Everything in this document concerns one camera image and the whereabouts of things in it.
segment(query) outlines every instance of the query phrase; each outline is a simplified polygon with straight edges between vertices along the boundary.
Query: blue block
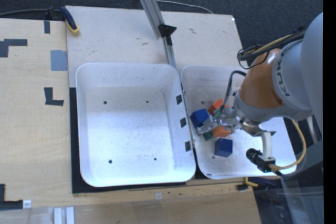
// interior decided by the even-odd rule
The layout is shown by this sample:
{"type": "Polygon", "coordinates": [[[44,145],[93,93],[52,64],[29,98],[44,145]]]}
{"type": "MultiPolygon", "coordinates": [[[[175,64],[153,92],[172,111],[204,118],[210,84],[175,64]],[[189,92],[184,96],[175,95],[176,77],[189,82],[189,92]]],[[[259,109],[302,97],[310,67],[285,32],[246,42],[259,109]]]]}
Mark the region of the blue block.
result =
{"type": "Polygon", "coordinates": [[[228,157],[232,153],[233,141],[230,139],[220,138],[215,143],[215,155],[228,157]]]}
{"type": "Polygon", "coordinates": [[[191,114],[190,119],[195,128],[201,127],[203,122],[205,122],[209,117],[208,111],[206,109],[196,110],[191,114]]]}

